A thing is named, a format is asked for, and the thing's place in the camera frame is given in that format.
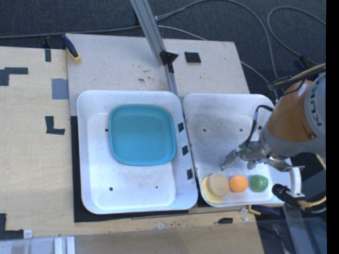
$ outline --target white plastic tray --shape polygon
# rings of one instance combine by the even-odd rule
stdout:
[[[126,104],[155,105],[172,116],[176,155],[158,166],[115,160],[108,129],[111,111]],[[87,90],[77,99],[81,195],[95,214],[187,210],[198,199],[180,99],[171,92]]]
[[[184,98],[186,127],[200,185],[205,177],[216,172],[224,174],[229,180],[237,174],[248,179],[250,175],[260,174],[269,180],[269,185],[264,192],[255,193],[248,187],[242,193],[230,192],[221,203],[210,203],[200,190],[202,197],[209,205],[229,207],[249,204],[283,204],[283,201],[273,195],[271,189],[277,183],[291,187],[289,173],[282,173],[263,163],[248,170],[245,161],[221,170],[221,163],[225,156],[247,139],[255,109],[261,104],[273,107],[267,97],[255,94],[192,93]],[[269,111],[260,109],[257,118],[258,126],[264,126],[269,115]],[[252,140],[258,140],[257,132],[254,132]]]

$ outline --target blue plate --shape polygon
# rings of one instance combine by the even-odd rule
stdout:
[[[170,114],[153,105],[121,105],[110,114],[111,150],[120,163],[135,166],[162,165],[176,152]]]

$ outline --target orange ball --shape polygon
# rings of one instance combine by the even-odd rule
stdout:
[[[248,181],[243,175],[234,175],[229,181],[229,187],[233,192],[241,193],[248,187]]]

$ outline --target green ball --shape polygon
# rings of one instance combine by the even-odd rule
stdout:
[[[264,192],[269,185],[269,180],[262,175],[253,175],[249,180],[249,187],[253,192]]]

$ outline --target dark background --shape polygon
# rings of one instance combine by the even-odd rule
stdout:
[[[153,13],[161,16],[200,0],[148,1]],[[293,62],[301,55],[308,59],[310,66],[325,62],[326,2],[210,0],[197,3],[158,24],[188,31],[207,40],[234,42],[240,60],[272,81],[275,79],[274,68],[279,77],[299,73]],[[47,39],[52,48],[60,49],[63,48],[60,36],[65,33],[144,37],[141,28],[123,29],[134,26],[135,22],[129,0],[0,0],[0,46],[42,48]],[[163,38],[196,39],[172,29],[159,30]],[[274,100],[258,74],[246,66],[243,71],[251,93]],[[301,172],[302,180],[322,169],[315,156],[309,153],[294,157],[292,162],[306,166]]]

